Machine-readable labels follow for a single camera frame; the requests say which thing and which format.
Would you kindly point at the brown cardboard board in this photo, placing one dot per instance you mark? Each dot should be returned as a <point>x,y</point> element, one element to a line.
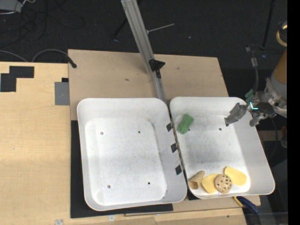
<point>112,78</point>

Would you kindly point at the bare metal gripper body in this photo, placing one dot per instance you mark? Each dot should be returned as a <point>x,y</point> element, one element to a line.
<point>277,107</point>

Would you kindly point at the yellow toy chip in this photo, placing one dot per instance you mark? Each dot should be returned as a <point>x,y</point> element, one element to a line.
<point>236,176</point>
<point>208,183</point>

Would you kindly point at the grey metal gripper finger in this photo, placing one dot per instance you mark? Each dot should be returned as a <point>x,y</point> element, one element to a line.
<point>255,121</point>
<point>236,113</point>

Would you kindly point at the green toy vegetable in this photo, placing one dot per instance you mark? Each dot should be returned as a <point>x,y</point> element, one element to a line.
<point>185,124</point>

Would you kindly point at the brown chocolate chip biscuit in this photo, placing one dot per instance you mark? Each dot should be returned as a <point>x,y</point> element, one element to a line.
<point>223,183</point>

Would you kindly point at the white plastic tray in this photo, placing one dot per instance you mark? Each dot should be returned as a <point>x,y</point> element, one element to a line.
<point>211,146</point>
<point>126,158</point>

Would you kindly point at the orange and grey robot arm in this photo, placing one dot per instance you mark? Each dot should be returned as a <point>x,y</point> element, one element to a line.
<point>281,69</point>

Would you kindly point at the tan waffle cone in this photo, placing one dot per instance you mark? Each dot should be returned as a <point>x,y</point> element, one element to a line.
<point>196,180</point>

